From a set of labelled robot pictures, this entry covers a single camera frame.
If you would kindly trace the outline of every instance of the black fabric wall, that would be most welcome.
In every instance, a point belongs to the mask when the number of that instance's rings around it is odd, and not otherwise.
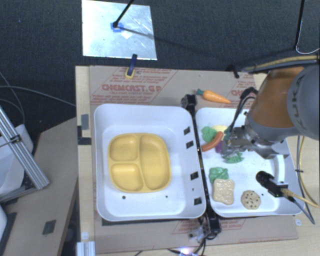
[[[126,0],[109,1],[127,3]],[[296,56],[300,0],[136,0],[149,5],[157,61],[138,67],[223,71]],[[300,50],[319,47],[320,0],[305,3]],[[1,0],[0,71],[12,86],[75,103],[75,66],[127,66],[125,59],[82,56],[81,0]],[[0,78],[0,86],[5,82]],[[75,107],[17,90],[25,125],[42,131],[75,117]],[[8,89],[0,100],[17,103]],[[19,112],[0,101],[11,121]]]

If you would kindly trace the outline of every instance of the orange carrot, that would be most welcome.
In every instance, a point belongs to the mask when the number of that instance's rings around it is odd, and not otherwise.
[[[220,94],[217,94],[211,90],[203,91],[203,90],[198,89],[196,91],[196,94],[202,95],[205,100],[210,101],[210,102],[227,103],[227,104],[230,103],[230,100],[228,100],[227,98],[225,98],[225,97],[221,96]]]
[[[219,144],[219,142],[223,139],[223,137],[224,133],[222,131],[218,131],[213,140],[211,140],[208,144],[201,146],[202,152],[206,152],[216,147]]]

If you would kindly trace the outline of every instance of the dark background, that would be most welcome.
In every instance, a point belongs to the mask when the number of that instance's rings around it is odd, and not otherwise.
[[[110,1],[128,3],[128,0]],[[136,0],[150,5],[157,61],[138,67],[223,71],[299,55],[295,49],[300,0]],[[300,50],[319,47],[320,0],[304,6]],[[0,71],[12,86],[75,103],[75,66],[128,66],[127,59],[82,55],[80,0],[1,0]],[[5,85],[0,77],[0,85]],[[32,139],[75,117],[76,108],[16,90]],[[8,89],[0,100],[17,104]],[[19,112],[0,101],[14,125]]]

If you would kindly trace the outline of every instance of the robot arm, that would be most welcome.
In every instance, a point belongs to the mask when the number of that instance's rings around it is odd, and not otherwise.
[[[269,72],[242,127],[232,127],[221,155],[256,151],[265,159],[273,145],[304,135],[319,140],[319,65]]]

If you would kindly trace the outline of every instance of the yellow plate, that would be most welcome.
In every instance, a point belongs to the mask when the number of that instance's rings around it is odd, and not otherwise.
[[[171,165],[166,143],[151,133],[126,133],[108,146],[113,185],[129,193],[156,192],[168,186]]]

